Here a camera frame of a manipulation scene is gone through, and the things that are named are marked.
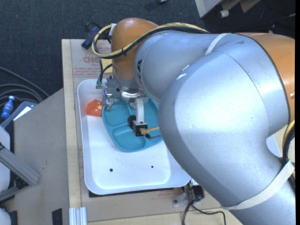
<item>blue plate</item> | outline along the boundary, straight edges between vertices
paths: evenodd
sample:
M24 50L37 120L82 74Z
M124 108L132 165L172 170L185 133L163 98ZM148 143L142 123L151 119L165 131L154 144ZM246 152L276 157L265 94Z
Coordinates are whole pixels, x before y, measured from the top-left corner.
M130 115L136 115L136 112L122 99L112 105L111 111L108 111L106 106L102 110L105 127L118 148L126 152L135 152L151 147L163 140L161 137L147 139L144 136L135 136L127 123ZM150 98L147 103L144 103L144 119L148 123L148 128L158 126L158 107ZM151 131L149 135L160 135L160 131Z

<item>bottle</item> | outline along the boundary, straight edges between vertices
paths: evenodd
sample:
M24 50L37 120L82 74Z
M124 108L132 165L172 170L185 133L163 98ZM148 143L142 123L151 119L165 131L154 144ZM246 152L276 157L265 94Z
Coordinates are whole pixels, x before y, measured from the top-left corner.
M5 103L4 107L3 107L3 112L1 114L1 118L3 120L5 120L6 118L9 117L9 115L12 113L13 109L14 109L14 96L9 96L8 98L8 102Z

